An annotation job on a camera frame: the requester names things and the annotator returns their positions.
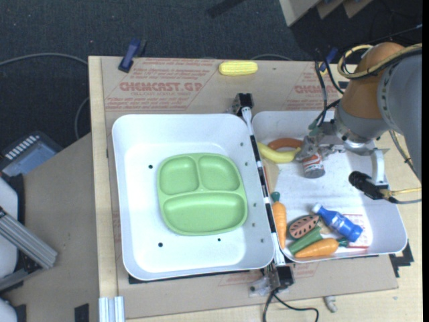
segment blue bottle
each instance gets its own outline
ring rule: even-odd
[[[312,211],[322,216],[324,222],[330,228],[339,232],[350,242],[355,242],[363,232],[360,225],[354,224],[350,219],[337,211],[325,209],[319,203],[313,207]]]

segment soda can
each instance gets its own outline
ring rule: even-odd
[[[303,159],[302,167],[304,168],[304,176],[306,178],[320,178],[325,174],[320,152],[315,153],[315,155],[309,158]]]

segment black floor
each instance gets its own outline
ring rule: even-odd
[[[122,56],[137,37],[149,57],[315,60],[421,23],[422,0],[374,0],[351,19],[342,7],[324,20],[311,9],[290,28],[278,0],[0,0],[0,150],[35,130],[70,145],[88,97],[83,63],[47,56],[4,64],[10,58]],[[390,39],[421,42],[422,28]],[[79,137],[90,131],[88,104],[77,126]]]

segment yellow banana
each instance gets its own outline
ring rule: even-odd
[[[295,155],[301,150],[301,148],[296,148],[287,152],[278,152],[277,150],[271,149],[269,146],[260,142],[257,143],[257,148],[264,158],[267,158],[276,164],[287,164],[288,162],[291,162],[295,158]]]

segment green divided plate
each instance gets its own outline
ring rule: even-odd
[[[157,177],[166,225],[182,235],[212,235],[240,227],[247,199],[240,173],[230,158],[211,153],[165,159]]]

